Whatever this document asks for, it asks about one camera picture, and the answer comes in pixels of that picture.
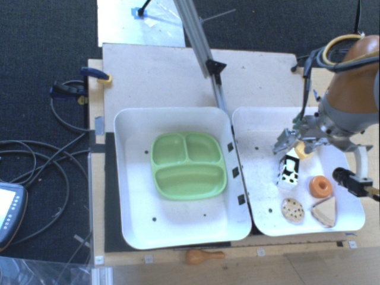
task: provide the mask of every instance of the device screen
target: device screen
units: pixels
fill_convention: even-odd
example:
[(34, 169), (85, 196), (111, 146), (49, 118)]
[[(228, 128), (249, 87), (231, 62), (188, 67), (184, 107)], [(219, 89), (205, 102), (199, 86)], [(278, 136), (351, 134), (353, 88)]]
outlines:
[(12, 205), (16, 192), (0, 188), (0, 226), (3, 224), (5, 217)]

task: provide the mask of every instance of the green divided plate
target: green divided plate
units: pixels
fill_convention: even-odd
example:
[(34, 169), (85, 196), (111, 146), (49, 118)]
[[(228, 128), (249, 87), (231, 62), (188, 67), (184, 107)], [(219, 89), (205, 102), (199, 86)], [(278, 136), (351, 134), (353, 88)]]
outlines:
[(154, 184), (171, 200), (214, 197), (227, 185), (223, 154), (210, 134), (162, 134), (152, 143), (150, 154)]

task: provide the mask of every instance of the orange donut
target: orange donut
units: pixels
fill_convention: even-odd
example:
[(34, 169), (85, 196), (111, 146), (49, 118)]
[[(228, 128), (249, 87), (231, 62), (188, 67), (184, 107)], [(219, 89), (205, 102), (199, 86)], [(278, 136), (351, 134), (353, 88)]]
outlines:
[(317, 198), (328, 197), (333, 191), (331, 182), (325, 176), (322, 175), (314, 176), (310, 180), (309, 189), (311, 195)]

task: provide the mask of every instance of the black carpet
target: black carpet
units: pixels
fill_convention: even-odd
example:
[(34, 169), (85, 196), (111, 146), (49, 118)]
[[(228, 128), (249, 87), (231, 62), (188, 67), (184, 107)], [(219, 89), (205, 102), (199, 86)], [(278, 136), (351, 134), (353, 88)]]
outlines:
[[(199, 16), (235, 12), (204, 23), (212, 48), (309, 53), (354, 29), (357, 0), (194, 0)], [(380, 0), (363, 0), (359, 29), (379, 33)], [(97, 0), (0, 0), (0, 141), (33, 140), (63, 147), (79, 133), (52, 115), (49, 89), (54, 81), (82, 79), (80, 67), (101, 58), (97, 47)], [(84, 108), (75, 101), (56, 103), (63, 119), (84, 125)], [(51, 156), (53, 152), (33, 146)], [(68, 149), (88, 149), (88, 137)], [(87, 168), (87, 156), (78, 158)], [(89, 232), (87, 181), (71, 161), (62, 163), (70, 182), (67, 208), (38, 237), (11, 245), (0, 256), (66, 262)], [(0, 178), (11, 181), (30, 170), (24, 155), (4, 155)], [(54, 167), (31, 186), (18, 241), (48, 224), (62, 208), (66, 187)], [(74, 262), (84, 262), (82, 248)]]

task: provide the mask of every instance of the wooden spoon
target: wooden spoon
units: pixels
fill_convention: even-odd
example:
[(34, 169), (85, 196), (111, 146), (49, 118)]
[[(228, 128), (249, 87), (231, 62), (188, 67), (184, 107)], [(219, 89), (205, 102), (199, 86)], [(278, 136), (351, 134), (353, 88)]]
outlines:
[(186, 251), (185, 261), (190, 265), (200, 264), (208, 259), (224, 259), (226, 255), (223, 251), (207, 252), (199, 249), (190, 249)]

